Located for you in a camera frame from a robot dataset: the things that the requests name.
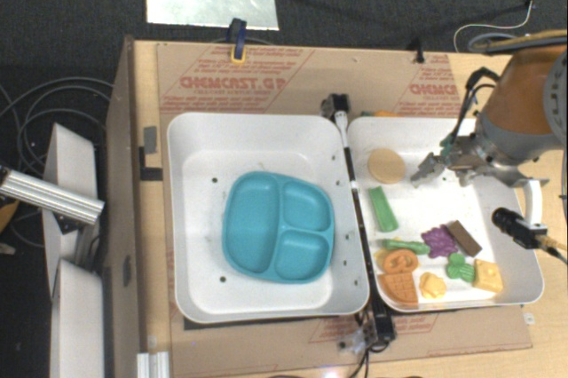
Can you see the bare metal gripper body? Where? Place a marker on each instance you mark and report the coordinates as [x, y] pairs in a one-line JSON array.
[[477, 156]]

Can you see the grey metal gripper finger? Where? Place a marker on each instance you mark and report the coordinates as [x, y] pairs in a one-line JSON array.
[[427, 170]]

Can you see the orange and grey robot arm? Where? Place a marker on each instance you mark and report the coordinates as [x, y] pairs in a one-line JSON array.
[[519, 101]]

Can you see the white plastic tray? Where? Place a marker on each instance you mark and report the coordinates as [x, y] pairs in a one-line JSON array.
[[208, 145], [444, 203]]

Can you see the tan round biscuit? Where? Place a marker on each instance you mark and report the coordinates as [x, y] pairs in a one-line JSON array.
[[386, 165]]

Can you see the green celery stick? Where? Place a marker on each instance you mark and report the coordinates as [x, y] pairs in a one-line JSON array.
[[382, 210]]

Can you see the orange toy food piece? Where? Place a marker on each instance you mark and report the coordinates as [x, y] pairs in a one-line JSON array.
[[385, 113]]

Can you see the purple grapes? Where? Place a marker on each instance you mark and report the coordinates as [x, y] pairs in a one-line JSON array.
[[438, 241]]

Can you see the thin black and white rod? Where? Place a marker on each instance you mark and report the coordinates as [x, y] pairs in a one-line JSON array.
[[353, 181]]

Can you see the brown chocolate bar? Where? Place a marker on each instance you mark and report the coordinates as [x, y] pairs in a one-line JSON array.
[[463, 238]]

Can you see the green pickle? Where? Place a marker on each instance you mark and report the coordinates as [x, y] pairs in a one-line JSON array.
[[408, 246]]

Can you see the orange pretzel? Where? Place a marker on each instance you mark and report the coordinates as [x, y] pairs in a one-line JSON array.
[[400, 263]]

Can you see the green broccoli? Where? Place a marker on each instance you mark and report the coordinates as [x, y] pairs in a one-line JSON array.
[[459, 267]]

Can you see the yellow lumpy toy food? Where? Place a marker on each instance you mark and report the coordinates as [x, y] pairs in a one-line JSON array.
[[431, 285]]

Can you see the yellow cheese wedge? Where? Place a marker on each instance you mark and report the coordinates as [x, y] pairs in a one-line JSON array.
[[488, 276]]

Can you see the orange waffle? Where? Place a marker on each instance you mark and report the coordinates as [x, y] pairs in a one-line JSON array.
[[399, 288]]

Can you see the blue divided plate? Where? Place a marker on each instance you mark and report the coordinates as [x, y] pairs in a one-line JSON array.
[[266, 230]]

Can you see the brown cardboard board red print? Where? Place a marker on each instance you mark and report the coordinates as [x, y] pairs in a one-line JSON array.
[[266, 83]]

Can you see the black cylinder on white bracket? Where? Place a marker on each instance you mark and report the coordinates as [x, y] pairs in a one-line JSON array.
[[515, 225]]

